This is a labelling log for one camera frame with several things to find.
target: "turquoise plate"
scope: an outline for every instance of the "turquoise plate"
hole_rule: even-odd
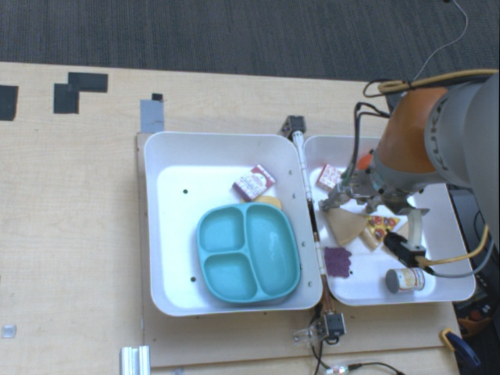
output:
[[[203,276],[217,298],[262,302],[296,288],[297,244],[288,218],[276,207],[244,203],[210,210],[197,236]]]

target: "can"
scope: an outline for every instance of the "can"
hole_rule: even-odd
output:
[[[387,271],[385,284],[395,294],[421,291],[425,285],[425,277],[421,268],[400,268]]]

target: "beige triangular object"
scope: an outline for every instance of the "beige triangular object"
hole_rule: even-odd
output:
[[[368,224],[368,219],[365,216],[354,214],[345,209],[329,209],[325,215],[339,246],[345,246],[352,239],[357,238]]]

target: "metal bracket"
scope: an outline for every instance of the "metal bracket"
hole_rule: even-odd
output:
[[[120,352],[120,375],[150,375],[149,346],[124,347]]]

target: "table top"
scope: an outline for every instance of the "table top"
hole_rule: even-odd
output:
[[[54,114],[54,84],[67,83],[68,72],[107,73],[107,93],[81,92],[78,114]],[[0,62],[0,84],[19,87],[14,121],[0,121],[0,326],[17,326],[14,338],[0,339],[5,374],[118,373],[120,349],[145,343],[136,141],[141,99],[163,94],[167,130],[275,134],[288,115],[302,115],[306,135],[351,135],[352,109],[364,87],[7,62]],[[370,102],[384,106],[380,98]],[[362,134],[380,136],[383,129],[383,121],[369,118]],[[438,337],[445,327],[458,333],[451,303],[339,304],[339,310],[348,333],[340,346],[325,350],[328,364],[369,360],[405,373],[458,373]],[[152,372],[312,373],[316,360],[310,350],[291,346],[287,328],[305,316],[310,313],[270,313],[271,347],[252,334],[244,316],[217,317],[207,328],[212,333],[200,335],[184,319],[164,318],[159,329],[171,353],[152,347],[162,363]],[[252,343],[231,346],[220,322],[250,331]]]

